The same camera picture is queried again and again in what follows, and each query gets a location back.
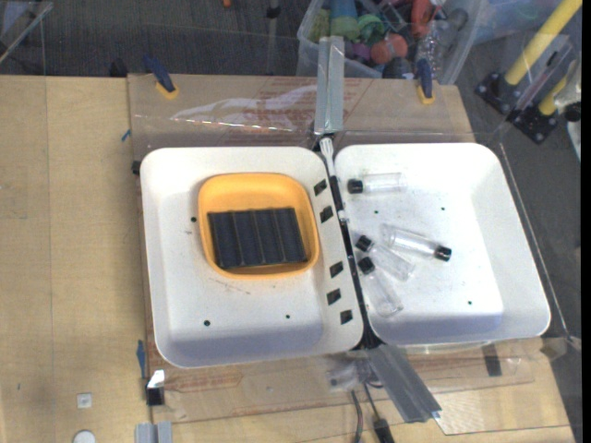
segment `white plastic tray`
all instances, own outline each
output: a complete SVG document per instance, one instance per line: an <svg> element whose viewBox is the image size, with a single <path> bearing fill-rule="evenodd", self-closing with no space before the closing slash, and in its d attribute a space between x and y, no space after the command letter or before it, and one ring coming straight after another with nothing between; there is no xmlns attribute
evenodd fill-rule
<svg viewBox="0 0 591 443"><path fill-rule="evenodd" d="M335 164L353 232L379 240L380 224L391 222L452 249L449 262L406 255L416 269L396 289L404 311L388 320L369 309L384 341L502 341L546 330L546 295L492 151L475 143L360 145L339 152ZM391 172L405 173L406 192L371 197L346 191L349 178Z"/></svg>
<svg viewBox="0 0 591 443"><path fill-rule="evenodd" d="M140 168L156 345L173 365L199 367L338 353L361 339L363 322L336 212L317 221L320 259L280 280L232 280L207 263L199 236L200 185L229 173L279 173L308 192L318 219L334 205L327 173L302 148L176 148L150 153ZM343 271L331 277L330 266ZM329 304L327 294L339 290ZM343 322L343 317L351 317Z"/></svg>

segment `black cap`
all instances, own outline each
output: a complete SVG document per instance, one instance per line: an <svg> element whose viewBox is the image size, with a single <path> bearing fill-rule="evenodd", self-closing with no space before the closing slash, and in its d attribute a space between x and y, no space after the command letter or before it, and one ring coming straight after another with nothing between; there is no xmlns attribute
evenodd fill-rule
<svg viewBox="0 0 591 443"><path fill-rule="evenodd" d="M355 243L356 247L361 249L361 251L365 251L366 253L369 251L369 249L371 248L372 245L373 245L373 241L371 241L365 235L362 235Z"/></svg>
<svg viewBox="0 0 591 443"><path fill-rule="evenodd" d="M452 257L452 251L449 247L437 246L433 256L442 261L449 261L450 257Z"/></svg>
<svg viewBox="0 0 591 443"><path fill-rule="evenodd" d="M357 179L350 179L347 182L347 190L349 194L361 194L363 192L363 182Z"/></svg>
<svg viewBox="0 0 591 443"><path fill-rule="evenodd" d="M357 262L357 266L359 266L361 272L364 274L369 274L371 271L376 270L376 266L373 264L371 257L364 257Z"/></svg>

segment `wooden surface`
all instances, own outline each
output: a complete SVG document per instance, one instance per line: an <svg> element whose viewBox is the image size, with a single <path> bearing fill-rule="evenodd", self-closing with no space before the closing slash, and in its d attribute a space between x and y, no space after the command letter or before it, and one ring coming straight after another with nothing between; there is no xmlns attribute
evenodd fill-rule
<svg viewBox="0 0 591 443"><path fill-rule="evenodd" d="M465 132L457 90L441 94ZM0 126L0 442L68 442L84 428L99 442L131 442L150 413L136 357L146 324L132 148L122 141L127 84L3 77ZM396 441L573 441L548 360L531 356L531 382L438 396L454 408L441 426L475 433L395 425ZM90 408L77 408L80 393L91 393ZM397 421L392 404L379 406ZM514 430L524 424L542 428ZM353 407L339 405L175 425L175 443L348 442L354 427Z"/></svg>

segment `transparent plastic tube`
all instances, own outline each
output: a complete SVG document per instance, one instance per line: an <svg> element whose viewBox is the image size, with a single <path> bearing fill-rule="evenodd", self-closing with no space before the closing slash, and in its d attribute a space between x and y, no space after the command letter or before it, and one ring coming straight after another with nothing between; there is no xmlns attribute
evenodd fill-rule
<svg viewBox="0 0 591 443"><path fill-rule="evenodd" d="M400 297L394 290L392 280L389 281L379 269L376 269L371 258L364 257L357 266L363 273L363 292L378 315L389 318L404 309Z"/></svg>
<svg viewBox="0 0 591 443"><path fill-rule="evenodd" d="M360 179L349 179L349 194L387 194L404 192L408 188L403 173L367 174Z"/></svg>
<svg viewBox="0 0 591 443"><path fill-rule="evenodd" d="M356 247L368 253L372 262L399 281L407 281L415 269L412 262L397 255L385 246L376 245L364 235L357 240Z"/></svg>
<svg viewBox="0 0 591 443"><path fill-rule="evenodd" d="M441 261L449 261L452 251L430 240L422 234L409 232L394 225L383 223L380 227L383 243L393 249L400 249L421 257L435 257Z"/></svg>

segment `green object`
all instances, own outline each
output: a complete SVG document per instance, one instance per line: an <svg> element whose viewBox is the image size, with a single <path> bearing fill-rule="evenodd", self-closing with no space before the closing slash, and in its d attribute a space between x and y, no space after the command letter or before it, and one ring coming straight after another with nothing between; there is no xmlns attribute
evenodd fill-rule
<svg viewBox="0 0 591 443"><path fill-rule="evenodd" d="M331 36L343 36L349 41L359 38L359 25L353 17L338 17L331 20Z"/></svg>
<svg viewBox="0 0 591 443"><path fill-rule="evenodd" d="M331 22L330 22L331 11L321 8L314 17L312 22L312 28L308 38L312 42L320 41L320 38L324 36L330 36L331 34Z"/></svg>
<svg viewBox="0 0 591 443"><path fill-rule="evenodd" d="M386 29L379 17L367 13L357 19L361 39L371 46L383 39Z"/></svg>

